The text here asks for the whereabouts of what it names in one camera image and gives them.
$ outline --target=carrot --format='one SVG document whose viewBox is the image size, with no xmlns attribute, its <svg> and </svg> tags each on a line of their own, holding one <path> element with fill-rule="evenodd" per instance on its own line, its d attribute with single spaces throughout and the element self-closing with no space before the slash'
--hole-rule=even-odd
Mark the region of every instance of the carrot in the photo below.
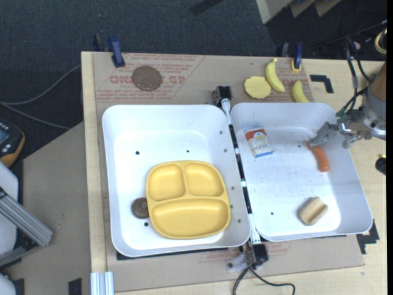
<svg viewBox="0 0 393 295">
<path fill-rule="evenodd" d="M 320 171 L 329 170 L 329 162 L 327 161 L 324 150 L 319 146 L 311 147 L 309 141 L 307 141 L 307 147 L 313 152 L 318 161 L 318 169 Z"/>
</svg>

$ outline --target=blue clamp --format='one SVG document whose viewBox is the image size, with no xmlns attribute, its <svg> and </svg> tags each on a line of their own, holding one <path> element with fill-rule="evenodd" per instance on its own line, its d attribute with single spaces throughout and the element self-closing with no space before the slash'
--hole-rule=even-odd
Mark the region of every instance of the blue clamp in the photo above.
<svg viewBox="0 0 393 295">
<path fill-rule="evenodd" d="M 302 43 L 296 43 L 294 59 L 292 59 L 290 69 L 293 73 L 299 73 L 302 69 Z"/>
<path fill-rule="evenodd" d="M 125 66 L 124 59 L 122 57 L 122 51 L 120 50 L 120 41 L 116 35 L 110 35 L 108 38 L 109 50 L 113 52 L 112 61 L 116 68 Z"/>
</svg>

